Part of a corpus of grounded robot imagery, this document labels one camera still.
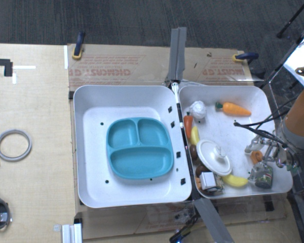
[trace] green can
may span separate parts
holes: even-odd
[[[265,166],[263,170],[256,174],[255,186],[270,189],[273,183],[273,168]]]

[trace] blue plate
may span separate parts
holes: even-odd
[[[111,169],[125,179],[149,179],[173,167],[173,150],[165,126],[153,118],[125,118],[107,131],[107,155]]]

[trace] banana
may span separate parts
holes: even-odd
[[[199,142],[199,134],[197,126],[193,126],[192,128],[192,136],[191,136],[191,144],[197,146],[197,143]]]
[[[222,176],[222,180],[224,183],[235,187],[241,187],[248,183],[248,179],[244,177],[234,176],[232,174]]]

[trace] blue clamp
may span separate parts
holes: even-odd
[[[259,54],[255,52],[248,52],[243,54],[234,54],[232,59],[234,62],[243,62],[243,60],[247,59],[248,64],[252,62],[252,60],[259,58]]]
[[[72,53],[72,59],[75,59],[75,60],[81,59],[82,43],[83,43],[84,38],[85,38],[85,33],[83,31],[79,31],[77,44],[75,45],[75,48]]]

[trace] toy carrot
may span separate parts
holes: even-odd
[[[215,104],[215,109],[222,109],[223,112],[227,113],[227,114],[232,114],[232,115],[241,115],[241,116],[250,116],[251,115],[251,111],[237,105],[234,103],[229,103],[229,102],[225,102],[223,104],[217,102]]]
[[[190,139],[192,136],[193,119],[194,118],[190,115],[189,112],[187,112],[187,115],[183,117],[184,130],[186,131],[186,136],[188,139]]]

